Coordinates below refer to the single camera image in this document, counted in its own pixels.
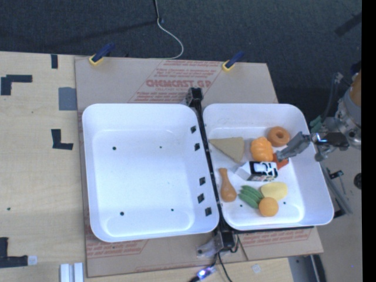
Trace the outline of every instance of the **cardboard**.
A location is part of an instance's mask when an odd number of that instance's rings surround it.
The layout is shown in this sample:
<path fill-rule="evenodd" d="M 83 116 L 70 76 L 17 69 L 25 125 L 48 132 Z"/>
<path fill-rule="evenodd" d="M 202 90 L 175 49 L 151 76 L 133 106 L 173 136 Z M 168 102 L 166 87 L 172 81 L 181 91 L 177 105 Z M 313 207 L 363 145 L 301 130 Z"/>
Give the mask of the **cardboard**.
<path fill-rule="evenodd" d="M 277 103 L 266 64 L 237 63 L 225 72 L 221 62 L 105 58 L 92 66 L 75 58 L 80 163 L 88 277 L 206 266 L 196 248 L 211 233 L 161 239 L 104 243 L 89 223 L 83 149 L 82 113 L 94 103 L 184 103 L 191 87 L 202 88 L 203 108 L 212 103 Z M 242 246 L 226 254 L 225 263 L 296 256 L 323 251 L 316 228 L 241 234 Z"/>

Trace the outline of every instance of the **bin hole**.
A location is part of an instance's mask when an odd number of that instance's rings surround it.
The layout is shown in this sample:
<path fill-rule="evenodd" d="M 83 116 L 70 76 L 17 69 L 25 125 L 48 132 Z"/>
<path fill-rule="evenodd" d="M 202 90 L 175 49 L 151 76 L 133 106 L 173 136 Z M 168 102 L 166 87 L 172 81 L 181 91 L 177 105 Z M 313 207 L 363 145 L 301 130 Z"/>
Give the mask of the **bin hole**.
<path fill-rule="evenodd" d="M 212 208 L 210 208 L 210 207 L 205 209 L 205 215 L 206 215 L 206 216 L 211 215 L 211 212 L 212 212 L 211 209 L 212 209 Z"/>
<path fill-rule="evenodd" d="M 203 194 L 203 193 L 201 193 L 201 194 L 197 197 L 197 200 L 199 201 L 199 203 L 201 203 L 204 199 L 205 199 L 205 197 L 204 197 L 204 194 Z"/>

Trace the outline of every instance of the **dark gray fabric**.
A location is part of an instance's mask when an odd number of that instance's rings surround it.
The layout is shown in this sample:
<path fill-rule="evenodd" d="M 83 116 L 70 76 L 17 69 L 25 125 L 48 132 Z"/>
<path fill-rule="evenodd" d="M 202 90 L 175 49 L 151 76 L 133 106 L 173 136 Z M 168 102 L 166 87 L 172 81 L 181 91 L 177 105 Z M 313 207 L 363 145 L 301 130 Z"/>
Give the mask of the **dark gray fabric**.
<path fill-rule="evenodd" d="M 281 103 L 309 121 L 330 80 L 361 60 L 362 0 L 157 0 L 180 59 L 267 63 Z M 0 51 L 170 58 L 179 44 L 156 25 L 153 0 L 0 0 Z"/>

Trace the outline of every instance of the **brown donut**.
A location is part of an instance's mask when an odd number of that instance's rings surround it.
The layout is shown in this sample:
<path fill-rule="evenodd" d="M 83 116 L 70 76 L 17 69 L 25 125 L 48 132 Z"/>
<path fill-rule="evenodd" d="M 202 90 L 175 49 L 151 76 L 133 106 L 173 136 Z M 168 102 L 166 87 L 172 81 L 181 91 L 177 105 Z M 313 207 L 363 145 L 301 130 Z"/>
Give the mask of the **brown donut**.
<path fill-rule="evenodd" d="M 268 132 L 268 140 L 274 147 L 280 147 L 290 141 L 290 134 L 281 126 L 275 126 Z"/>

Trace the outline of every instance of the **plastic tray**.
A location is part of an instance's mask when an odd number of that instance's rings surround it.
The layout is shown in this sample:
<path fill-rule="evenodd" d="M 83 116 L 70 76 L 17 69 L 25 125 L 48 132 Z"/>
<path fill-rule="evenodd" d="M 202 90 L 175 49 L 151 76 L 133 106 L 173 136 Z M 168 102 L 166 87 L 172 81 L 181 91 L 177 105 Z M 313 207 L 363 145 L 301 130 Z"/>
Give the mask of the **plastic tray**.
<path fill-rule="evenodd" d="M 249 146 L 252 139 L 267 136 L 269 128 L 282 126 L 291 137 L 302 131 L 309 134 L 302 112 L 285 104 L 213 104 L 205 108 L 203 119 L 208 139 L 243 137 L 246 153 L 243 162 L 252 160 Z M 218 168 L 228 169 L 229 179 L 239 192 L 241 185 L 259 188 L 265 182 L 245 181 L 234 174 L 240 166 L 214 146 L 209 144 L 217 188 L 221 178 Z M 283 229 L 290 227 L 318 226 L 329 223 L 333 218 L 333 204 L 325 183 L 320 164 L 314 160 L 313 144 L 301 154 L 290 158 L 290 163 L 278 171 L 275 181 L 288 185 L 288 195 L 279 204 L 279 211 L 273 217 L 263 217 L 237 198 L 226 203 L 221 200 L 225 221 L 236 230 Z"/>
<path fill-rule="evenodd" d="M 219 211 L 196 114 L 97 104 L 82 117 L 90 226 L 107 242 L 212 231 Z"/>

